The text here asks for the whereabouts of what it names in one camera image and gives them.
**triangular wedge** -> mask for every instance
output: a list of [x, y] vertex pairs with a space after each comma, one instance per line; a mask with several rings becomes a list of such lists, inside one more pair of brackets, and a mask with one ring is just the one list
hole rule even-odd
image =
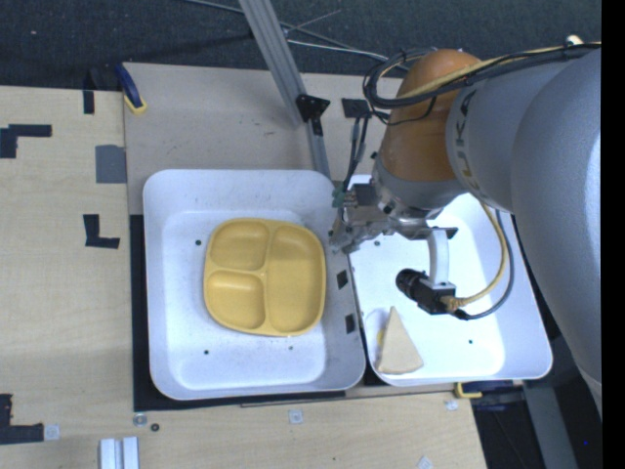
[[382, 336], [377, 369], [381, 373], [400, 374], [423, 366], [423, 359], [408, 335], [395, 306], [387, 320]]

